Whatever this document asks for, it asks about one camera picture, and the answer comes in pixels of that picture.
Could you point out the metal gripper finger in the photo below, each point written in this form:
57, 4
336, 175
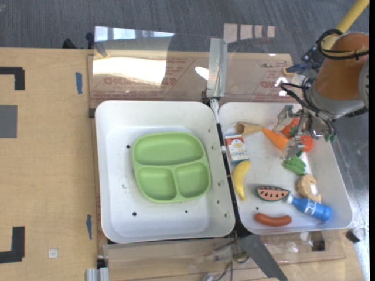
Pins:
283, 116
292, 148

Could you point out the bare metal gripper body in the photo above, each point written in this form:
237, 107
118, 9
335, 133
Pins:
311, 125

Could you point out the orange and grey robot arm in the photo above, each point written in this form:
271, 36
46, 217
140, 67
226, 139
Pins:
337, 78

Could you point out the orange tomato with green stem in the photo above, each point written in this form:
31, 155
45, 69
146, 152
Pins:
288, 127

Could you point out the red round fruit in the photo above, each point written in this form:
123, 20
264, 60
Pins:
307, 143

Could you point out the green pea pod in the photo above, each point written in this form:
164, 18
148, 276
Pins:
294, 165

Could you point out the orange carrot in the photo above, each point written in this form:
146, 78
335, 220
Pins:
275, 138

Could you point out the white plastic tray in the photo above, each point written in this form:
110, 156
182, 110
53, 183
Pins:
123, 186
272, 171

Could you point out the tan waffle cone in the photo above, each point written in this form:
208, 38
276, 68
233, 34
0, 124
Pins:
247, 128

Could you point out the tan croissant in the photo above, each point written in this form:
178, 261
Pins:
305, 186

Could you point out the watermelon slice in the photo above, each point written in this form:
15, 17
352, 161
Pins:
271, 193

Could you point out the small white and red carton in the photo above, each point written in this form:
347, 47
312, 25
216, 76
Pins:
236, 149

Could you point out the yellow banana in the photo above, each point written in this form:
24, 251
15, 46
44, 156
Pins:
240, 176

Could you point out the blue bottle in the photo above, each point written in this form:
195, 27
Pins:
312, 208

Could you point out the red sausage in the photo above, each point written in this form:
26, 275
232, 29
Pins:
272, 220

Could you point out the brown cardboard board red print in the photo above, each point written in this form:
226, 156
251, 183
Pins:
187, 75

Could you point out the green divided plate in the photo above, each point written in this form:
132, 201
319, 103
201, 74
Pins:
167, 151

